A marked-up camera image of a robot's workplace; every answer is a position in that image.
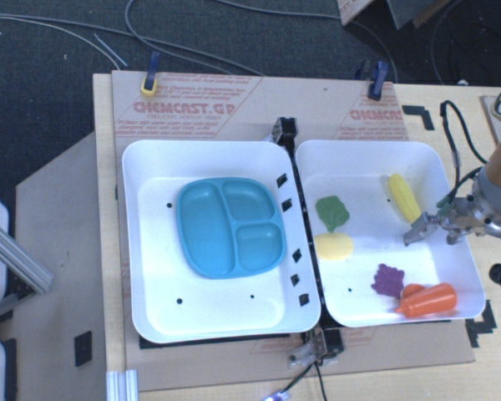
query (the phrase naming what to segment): blue divided plate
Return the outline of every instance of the blue divided plate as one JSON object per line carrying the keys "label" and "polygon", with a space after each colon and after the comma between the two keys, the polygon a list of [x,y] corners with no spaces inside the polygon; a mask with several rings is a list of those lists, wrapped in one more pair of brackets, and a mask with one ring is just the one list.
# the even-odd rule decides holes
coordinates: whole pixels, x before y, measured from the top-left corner
{"label": "blue divided plate", "polygon": [[275,200],[255,180],[209,178],[185,185],[176,202],[176,220],[185,257],[204,277],[267,272],[286,253]]}

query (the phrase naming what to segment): wooden table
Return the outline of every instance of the wooden table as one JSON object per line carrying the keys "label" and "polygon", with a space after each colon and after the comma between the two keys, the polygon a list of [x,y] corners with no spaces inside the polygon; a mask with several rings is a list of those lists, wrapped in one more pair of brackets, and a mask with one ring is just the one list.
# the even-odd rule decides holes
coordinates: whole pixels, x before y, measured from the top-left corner
{"label": "wooden table", "polygon": [[[422,105],[433,117],[435,131],[423,128],[418,116],[405,116],[410,140],[422,141],[441,156],[449,184],[454,181],[454,169],[448,142],[443,133],[439,105],[452,100],[462,111],[478,152],[489,157],[495,141],[488,127],[480,97],[495,96],[501,88],[463,86],[394,85],[400,105]],[[126,368],[124,326],[119,264],[119,223],[115,197],[116,169],[112,84],[108,74],[94,75],[94,118],[97,142],[99,178],[99,211],[104,284],[104,321],[107,370],[123,372]],[[458,119],[449,111],[449,123],[458,147],[463,172],[479,165],[463,135]],[[372,373],[343,374],[324,377],[328,399],[342,401],[361,399],[381,400],[501,400],[501,287],[488,277],[491,266],[501,263],[501,240],[488,236],[470,236],[469,244],[483,280],[486,298],[490,300],[497,323],[493,334],[481,335],[480,348],[475,349],[474,363],[410,368]],[[260,401],[286,386],[288,381],[265,381],[203,388],[182,388],[140,393],[141,400],[249,400]],[[302,379],[291,391],[291,399],[321,399],[316,377]]]}

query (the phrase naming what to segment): blue clamp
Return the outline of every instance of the blue clamp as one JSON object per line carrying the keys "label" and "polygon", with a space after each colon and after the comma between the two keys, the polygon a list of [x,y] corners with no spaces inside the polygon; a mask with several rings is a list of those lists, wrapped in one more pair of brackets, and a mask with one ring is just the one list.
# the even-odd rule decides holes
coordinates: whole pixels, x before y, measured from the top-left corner
{"label": "blue clamp", "polygon": [[382,97],[382,85],[387,75],[387,63],[378,61],[373,69],[373,83],[369,85],[369,92],[367,96],[371,99],[379,101]]}
{"label": "blue clamp", "polygon": [[153,96],[154,92],[156,92],[156,86],[158,85],[158,81],[156,80],[156,71],[158,71],[159,56],[160,53],[158,51],[154,51],[152,53],[152,56],[150,57],[149,72],[141,84],[141,94],[147,97]]}

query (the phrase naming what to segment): banana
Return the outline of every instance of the banana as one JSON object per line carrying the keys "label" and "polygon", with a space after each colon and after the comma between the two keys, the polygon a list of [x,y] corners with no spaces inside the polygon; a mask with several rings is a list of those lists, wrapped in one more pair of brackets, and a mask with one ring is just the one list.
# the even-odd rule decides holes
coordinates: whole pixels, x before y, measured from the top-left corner
{"label": "banana", "polygon": [[409,223],[413,223],[421,215],[421,209],[410,186],[399,174],[390,175],[387,184],[399,210]]}

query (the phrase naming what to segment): hole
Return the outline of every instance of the hole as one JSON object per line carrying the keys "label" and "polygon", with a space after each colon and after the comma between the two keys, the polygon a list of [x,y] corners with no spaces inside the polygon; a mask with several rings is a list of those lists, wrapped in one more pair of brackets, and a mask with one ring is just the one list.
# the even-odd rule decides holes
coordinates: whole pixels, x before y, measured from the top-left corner
{"label": "hole", "polygon": [[295,263],[299,262],[302,257],[301,250],[295,251],[291,256],[293,257],[293,260],[295,260]]}
{"label": "hole", "polygon": [[293,287],[297,285],[299,281],[300,281],[299,275],[295,274],[291,277],[291,284],[293,285]]}
{"label": "hole", "polygon": [[286,212],[287,210],[289,210],[291,208],[291,199],[288,199],[288,200],[284,200],[282,202],[282,210],[284,212]]}
{"label": "hole", "polygon": [[310,302],[310,296],[308,294],[301,294],[299,296],[299,303],[301,306],[304,306],[305,304],[308,304]]}
{"label": "hole", "polygon": [[276,186],[280,189],[281,186],[287,181],[287,175],[282,174],[280,177],[276,179]]}

